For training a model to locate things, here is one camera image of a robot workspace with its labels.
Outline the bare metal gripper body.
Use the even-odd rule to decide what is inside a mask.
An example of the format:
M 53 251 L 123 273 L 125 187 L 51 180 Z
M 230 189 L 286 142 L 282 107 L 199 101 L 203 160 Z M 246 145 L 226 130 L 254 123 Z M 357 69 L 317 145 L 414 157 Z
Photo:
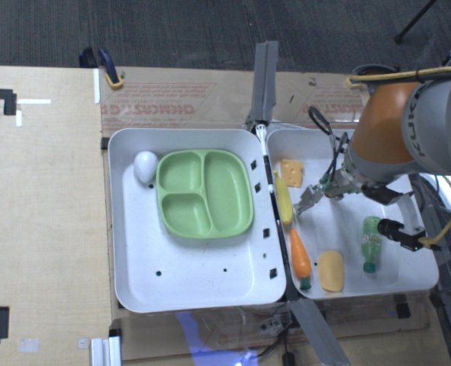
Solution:
M 358 169 L 342 165 L 328 169 L 319 180 L 321 192 L 329 199 L 339 201 L 345 194 L 359 194 L 363 184 L 363 173 Z

